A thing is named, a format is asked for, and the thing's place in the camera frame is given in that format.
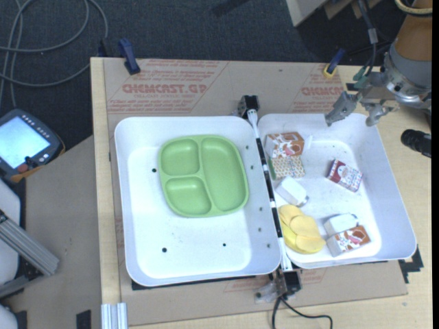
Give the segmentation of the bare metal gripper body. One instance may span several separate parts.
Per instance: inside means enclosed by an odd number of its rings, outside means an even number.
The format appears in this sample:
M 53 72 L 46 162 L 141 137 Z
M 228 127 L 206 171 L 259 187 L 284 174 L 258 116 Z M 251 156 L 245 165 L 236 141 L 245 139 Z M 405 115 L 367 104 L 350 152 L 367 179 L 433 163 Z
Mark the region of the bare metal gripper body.
M 379 104 L 396 108 L 400 105 L 418 110 L 431 110 L 430 86 L 420 85 L 400 75 L 371 73 L 359 90 L 363 104 Z

